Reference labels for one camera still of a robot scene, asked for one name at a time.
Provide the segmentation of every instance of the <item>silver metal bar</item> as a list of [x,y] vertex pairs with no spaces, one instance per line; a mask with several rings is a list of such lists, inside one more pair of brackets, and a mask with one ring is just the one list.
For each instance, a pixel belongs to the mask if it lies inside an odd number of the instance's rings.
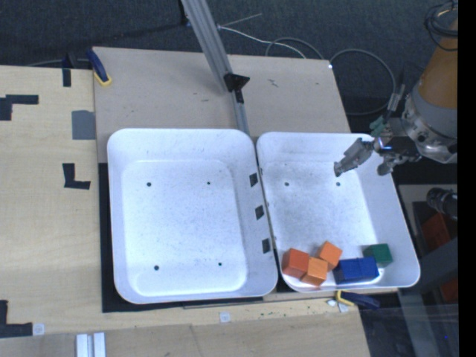
[[[224,77],[227,74],[233,74],[233,71],[207,1],[181,0],[181,3],[216,81],[222,91],[228,91]],[[235,91],[232,91],[230,95],[237,127],[249,134],[245,107],[243,103],[237,101]]]

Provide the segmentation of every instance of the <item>brown box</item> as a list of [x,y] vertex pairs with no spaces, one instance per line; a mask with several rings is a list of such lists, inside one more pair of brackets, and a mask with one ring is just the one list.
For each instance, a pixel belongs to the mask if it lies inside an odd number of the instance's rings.
[[299,279],[306,273],[308,265],[309,254],[304,251],[290,248],[283,255],[283,274]]
[[327,279],[328,264],[325,260],[310,257],[307,272],[300,279],[301,282],[320,286]]
[[321,246],[315,257],[325,260],[328,263],[327,271],[331,271],[338,265],[341,255],[342,250],[339,247],[326,241]]

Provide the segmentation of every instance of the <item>white cable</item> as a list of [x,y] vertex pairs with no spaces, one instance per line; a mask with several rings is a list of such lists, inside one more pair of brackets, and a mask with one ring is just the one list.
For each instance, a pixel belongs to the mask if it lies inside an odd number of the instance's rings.
[[[217,25],[217,27],[218,27],[218,30],[221,30],[221,29],[223,29],[223,30],[228,30],[229,32],[233,32],[233,33],[239,34],[239,35],[241,35],[241,36],[247,37],[247,38],[249,38],[249,39],[253,39],[254,41],[258,41],[258,42],[260,42],[260,43],[262,43],[262,44],[268,44],[268,45],[269,45],[269,44],[272,43],[272,41],[265,41],[264,39],[258,39],[258,38],[256,38],[256,37],[250,36],[249,34],[240,32],[239,30],[236,30],[236,29],[231,29],[231,28],[223,27],[223,26],[221,26],[221,25]],[[296,53],[298,53],[301,57],[306,58],[306,56],[305,56],[304,54],[302,54],[298,49],[293,48],[292,46],[289,46],[289,45],[287,45],[287,44],[281,44],[281,43],[278,43],[278,42],[276,42],[275,45],[276,45],[276,46],[283,46],[284,48],[291,49],[292,51],[295,51]]]

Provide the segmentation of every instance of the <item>red-orange block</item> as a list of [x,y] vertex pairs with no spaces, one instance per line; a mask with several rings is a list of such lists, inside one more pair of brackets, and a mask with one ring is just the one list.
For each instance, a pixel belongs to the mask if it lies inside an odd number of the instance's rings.
[[309,254],[304,251],[290,248],[283,255],[283,274],[301,278],[307,271],[309,265]]
[[327,271],[331,271],[338,265],[341,255],[342,250],[339,247],[333,245],[331,242],[326,241],[321,246],[315,257],[325,260],[328,264]]
[[301,282],[320,286],[327,279],[327,262],[325,260],[310,257],[307,272],[300,279]]

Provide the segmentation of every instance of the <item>blue block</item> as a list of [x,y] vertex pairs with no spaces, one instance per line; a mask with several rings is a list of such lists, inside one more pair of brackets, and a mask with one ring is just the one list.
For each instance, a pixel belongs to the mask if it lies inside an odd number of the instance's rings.
[[379,269],[374,257],[340,260],[332,270],[337,284],[368,281],[379,276]]

